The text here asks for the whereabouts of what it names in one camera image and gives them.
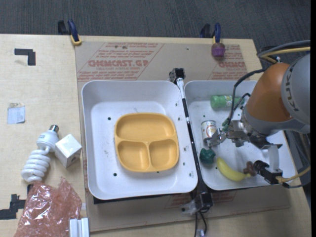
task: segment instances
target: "table top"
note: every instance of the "table top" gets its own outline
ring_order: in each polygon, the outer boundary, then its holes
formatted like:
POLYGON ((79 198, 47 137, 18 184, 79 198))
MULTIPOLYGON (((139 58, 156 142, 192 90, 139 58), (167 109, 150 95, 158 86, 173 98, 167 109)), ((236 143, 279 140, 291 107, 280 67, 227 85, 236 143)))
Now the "table top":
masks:
MULTIPOLYGON (((178 44, 211 44, 211 39, 143 38, 81 36, 83 41, 146 42, 178 44)), ((246 67, 261 68, 251 39, 223 39, 224 44, 238 44, 246 67)), ((52 124, 60 127, 59 136, 72 134, 81 142, 79 99, 77 88, 75 47, 69 36, 0 35, 0 210, 8 209, 11 194, 25 199, 27 183, 20 172, 36 140, 52 124), (14 55, 15 48, 33 49, 36 66, 28 66, 27 57, 14 55), (25 122, 7 124, 7 109, 11 103, 25 106, 25 122)), ((69 168, 51 161, 45 183, 57 187, 63 176, 85 202, 82 159, 69 168)), ((311 211, 302 188, 286 190, 289 208, 207 219, 206 236, 311 236, 311 211)), ((17 219, 0 220, 1 235, 13 236, 17 219)), ((91 236, 192 236, 194 220, 125 228, 91 233, 91 236)))

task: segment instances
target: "white cube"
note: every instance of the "white cube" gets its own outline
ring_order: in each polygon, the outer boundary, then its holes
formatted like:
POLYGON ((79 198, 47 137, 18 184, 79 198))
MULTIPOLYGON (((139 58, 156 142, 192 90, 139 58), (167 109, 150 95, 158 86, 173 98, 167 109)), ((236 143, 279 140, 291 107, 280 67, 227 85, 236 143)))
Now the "white cube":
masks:
POLYGON ((65 168, 80 158, 82 146, 72 134, 68 134, 55 144, 55 156, 65 168))

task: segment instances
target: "bubble wrap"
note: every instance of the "bubble wrap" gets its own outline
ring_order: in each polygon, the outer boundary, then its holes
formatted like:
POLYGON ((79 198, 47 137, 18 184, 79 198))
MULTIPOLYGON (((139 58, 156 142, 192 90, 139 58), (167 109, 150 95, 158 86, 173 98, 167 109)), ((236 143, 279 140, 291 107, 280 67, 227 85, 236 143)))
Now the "bubble wrap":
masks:
POLYGON ((58 188, 34 182, 14 237, 68 237, 69 219, 79 219, 81 205, 64 178, 58 188))

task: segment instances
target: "yellow banana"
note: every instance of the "yellow banana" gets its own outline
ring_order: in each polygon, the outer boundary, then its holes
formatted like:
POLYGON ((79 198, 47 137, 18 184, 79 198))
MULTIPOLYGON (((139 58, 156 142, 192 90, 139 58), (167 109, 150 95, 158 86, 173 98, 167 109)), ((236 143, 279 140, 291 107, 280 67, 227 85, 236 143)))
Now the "yellow banana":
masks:
POLYGON ((219 171, 226 176, 228 179, 235 181, 235 182, 239 182, 247 177, 250 177, 251 175, 248 174, 244 174, 242 172, 238 172, 236 170, 233 170, 231 167, 229 167, 227 165, 227 163, 220 157, 217 158, 217 167, 219 169, 219 171))

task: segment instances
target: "yellow divided plate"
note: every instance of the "yellow divided plate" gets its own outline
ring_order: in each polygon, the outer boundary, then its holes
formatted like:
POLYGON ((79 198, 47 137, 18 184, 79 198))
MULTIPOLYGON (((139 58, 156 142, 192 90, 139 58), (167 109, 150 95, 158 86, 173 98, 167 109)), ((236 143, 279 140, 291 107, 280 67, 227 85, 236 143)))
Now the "yellow divided plate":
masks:
POLYGON ((163 171, 179 159, 172 120, 158 113, 132 113, 115 124, 115 148, 122 166, 136 172, 163 171))

